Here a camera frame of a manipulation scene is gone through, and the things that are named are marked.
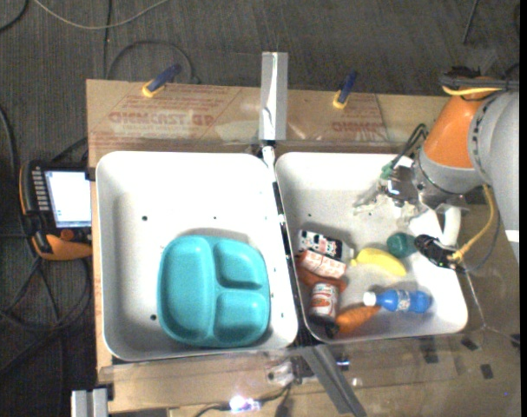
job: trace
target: gray carpet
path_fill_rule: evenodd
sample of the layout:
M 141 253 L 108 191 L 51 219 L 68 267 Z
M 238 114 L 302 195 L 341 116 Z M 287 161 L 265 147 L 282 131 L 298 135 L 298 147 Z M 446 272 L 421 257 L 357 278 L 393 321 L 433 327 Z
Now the gray carpet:
M 107 22 L 109 0 L 42 0 L 85 25 Z M 160 0 L 112 0 L 111 22 Z M 0 27 L 25 0 L 0 0 Z M 16 145 L 16 164 L 50 159 L 86 135 L 85 79 L 147 81 L 181 63 L 179 82 L 259 86 L 260 54 L 289 54 L 289 87 L 335 90 L 350 68 L 354 90 L 440 95 L 438 76 L 456 65 L 519 78 L 520 0 L 480 0 L 462 43 L 473 0 L 173 0 L 108 31 L 70 26 L 30 1 L 0 31 L 0 107 Z M 8 140 L 0 122 L 1 232 L 19 233 Z M 83 149 L 71 156 L 79 159 Z M 0 303 L 7 306 L 30 270 L 26 244 L 0 239 Z M 45 268 L 60 314 L 79 300 L 79 262 Z M 45 282 L 35 277 L 17 312 L 53 321 Z M 13 358 L 42 334 L 0 320 L 0 415 L 69 415 L 69 393 L 95 385 L 91 305 L 69 328 Z

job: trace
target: bottle cap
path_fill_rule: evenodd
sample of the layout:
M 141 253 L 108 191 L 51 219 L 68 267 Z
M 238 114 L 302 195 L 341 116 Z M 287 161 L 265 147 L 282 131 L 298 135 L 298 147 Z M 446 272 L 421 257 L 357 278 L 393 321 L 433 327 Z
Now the bottle cap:
M 377 304 L 377 295 L 375 292 L 364 293 L 364 304 L 366 306 L 375 306 L 375 304 Z

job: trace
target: screen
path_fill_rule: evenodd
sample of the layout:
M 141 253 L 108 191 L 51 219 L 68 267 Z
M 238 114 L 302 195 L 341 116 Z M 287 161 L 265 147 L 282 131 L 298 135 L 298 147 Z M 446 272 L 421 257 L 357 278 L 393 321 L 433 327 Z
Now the screen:
M 83 171 L 45 171 L 47 190 L 58 228 L 91 227 L 91 194 Z

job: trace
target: blue water bottle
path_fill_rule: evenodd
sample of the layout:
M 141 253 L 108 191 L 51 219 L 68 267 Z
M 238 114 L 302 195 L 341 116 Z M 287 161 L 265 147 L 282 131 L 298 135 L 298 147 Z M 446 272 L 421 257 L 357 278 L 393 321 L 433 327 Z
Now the blue water bottle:
M 431 297 L 421 290 L 391 289 L 382 294 L 365 292 L 364 304 L 366 306 L 378 304 L 392 312 L 404 311 L 423 314 L 431 306 Z

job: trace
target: yellow banana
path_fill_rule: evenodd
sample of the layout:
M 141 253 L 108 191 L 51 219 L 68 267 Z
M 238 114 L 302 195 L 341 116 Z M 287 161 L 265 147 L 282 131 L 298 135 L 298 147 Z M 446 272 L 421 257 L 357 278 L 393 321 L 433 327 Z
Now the yellow banana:
M 362 248 L 358 255 L 350 261 L 351 266 L 357 266 L 358 264 L 375 264 L 397 276 L 406 274 L 402 261 L 380 248 Z

